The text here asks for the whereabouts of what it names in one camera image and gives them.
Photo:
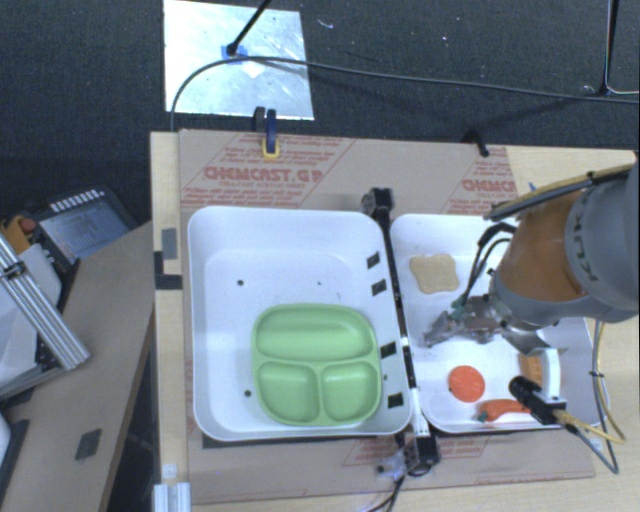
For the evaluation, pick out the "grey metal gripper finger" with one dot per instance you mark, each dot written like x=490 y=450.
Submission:
x=433 y=336
x=443 y=318

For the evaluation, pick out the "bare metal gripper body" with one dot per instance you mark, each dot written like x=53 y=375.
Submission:
x=479 y=320

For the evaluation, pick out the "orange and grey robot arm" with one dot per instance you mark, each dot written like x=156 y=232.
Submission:
x=565 y=250

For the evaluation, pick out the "thin black and white rod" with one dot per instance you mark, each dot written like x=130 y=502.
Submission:
x=398 y=305

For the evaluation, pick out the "orange round disc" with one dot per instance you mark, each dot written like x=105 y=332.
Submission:
x=466 y=383

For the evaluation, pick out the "brown oblong toy food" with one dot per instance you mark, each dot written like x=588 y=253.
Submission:
x=531 y=369

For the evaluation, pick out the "white plastic tray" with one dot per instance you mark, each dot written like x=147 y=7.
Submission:
x=445 y=425
x=280 y=260

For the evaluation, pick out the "orange carrot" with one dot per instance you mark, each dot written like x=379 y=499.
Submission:
x=502 y=409

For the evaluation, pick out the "green divided plate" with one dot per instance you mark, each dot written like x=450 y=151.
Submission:
x=310 y=360

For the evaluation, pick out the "brown cardboard board red print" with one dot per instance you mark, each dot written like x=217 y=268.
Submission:
x=320 y=165

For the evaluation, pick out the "black cylinder on white bracket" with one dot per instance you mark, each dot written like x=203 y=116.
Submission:
x=537 y=397

